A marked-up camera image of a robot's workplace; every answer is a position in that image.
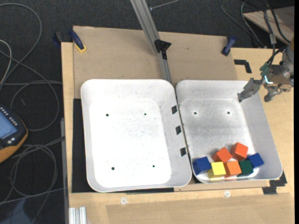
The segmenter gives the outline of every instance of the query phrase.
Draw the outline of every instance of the yellow cube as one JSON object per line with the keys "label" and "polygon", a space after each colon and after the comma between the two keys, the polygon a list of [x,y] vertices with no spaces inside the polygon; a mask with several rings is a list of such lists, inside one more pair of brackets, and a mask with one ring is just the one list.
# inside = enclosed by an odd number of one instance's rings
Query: yellow cube
{"label": "yellow cube", "polygon": [[220,178],[226,174],[223,162],[211,162],[211,166],[207,173],[209,179]]}

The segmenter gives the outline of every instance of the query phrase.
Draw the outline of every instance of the metal pole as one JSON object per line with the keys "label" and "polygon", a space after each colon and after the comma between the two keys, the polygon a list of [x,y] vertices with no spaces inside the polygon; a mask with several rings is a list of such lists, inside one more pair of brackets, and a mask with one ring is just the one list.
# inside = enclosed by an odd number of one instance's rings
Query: metal pole
{"label": "metal pole", "polygon": [[171,44],[160,40],[160,36],[158,34],[156,25],[151,16],[150,8],[146,0],[131,0],[131,3],[140,22],[140,25],[145,33],[145,36],[149,41],[152,52],[154,54],[158,53],[162,78],[171,83],[171,75],[166,56],[166,50]]}

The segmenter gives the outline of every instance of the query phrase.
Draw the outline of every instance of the green cube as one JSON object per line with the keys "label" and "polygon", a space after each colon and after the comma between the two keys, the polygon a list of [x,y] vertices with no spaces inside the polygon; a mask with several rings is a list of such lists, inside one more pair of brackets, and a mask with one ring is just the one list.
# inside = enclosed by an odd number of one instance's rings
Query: green cube
{"label": "green cube", "polygon": [[245,177],[253,173],[253,167],[249,160],[239,161],[242,173],[238,177]]}

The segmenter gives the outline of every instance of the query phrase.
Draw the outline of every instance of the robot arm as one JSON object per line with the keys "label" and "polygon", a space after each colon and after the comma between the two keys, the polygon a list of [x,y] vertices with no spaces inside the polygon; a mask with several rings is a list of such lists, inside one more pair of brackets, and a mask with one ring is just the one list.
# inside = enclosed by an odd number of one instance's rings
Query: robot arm
{"label": "robot arm", "polygon": [[[279,65],[271,64],[274,56],[282,52],[282,60]],[[254,95],[263,85],[268,94],[264,97],[265,102],[273,100],[274,96],[282,92],[289,92],[294,87],[294,38],[285,49],[278,50],[261,68],[260,80],[251,78],[244,86],[244,90],[238,93],[239,102]]]}

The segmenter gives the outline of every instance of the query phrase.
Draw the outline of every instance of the blue cube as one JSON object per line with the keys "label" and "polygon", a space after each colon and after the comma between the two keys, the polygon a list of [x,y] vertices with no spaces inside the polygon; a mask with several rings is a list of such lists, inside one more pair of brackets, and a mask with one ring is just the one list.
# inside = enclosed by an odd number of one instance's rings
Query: blue cube
{"label": "blue cube", "polygon": [[212,168],[211,163],[207,157],[196,159],[192,164],[196,175]]}
{"label": "blue cube", "polygon": [[264,164],[259,153],[248,156],[246,160],[251,162],[253,168],[257,168]]}

